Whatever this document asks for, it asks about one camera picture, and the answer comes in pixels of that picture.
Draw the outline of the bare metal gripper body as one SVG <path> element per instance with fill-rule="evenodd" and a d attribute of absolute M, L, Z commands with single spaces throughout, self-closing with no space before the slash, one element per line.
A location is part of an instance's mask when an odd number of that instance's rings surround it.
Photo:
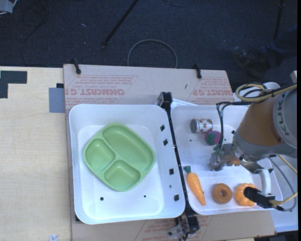
<path fill-rule="evenodd" d="M 231 144 L 224 144 L 221 147 L 220 162 L 223 166 L 239 166 L 240 160 L 232 151 Z"/>

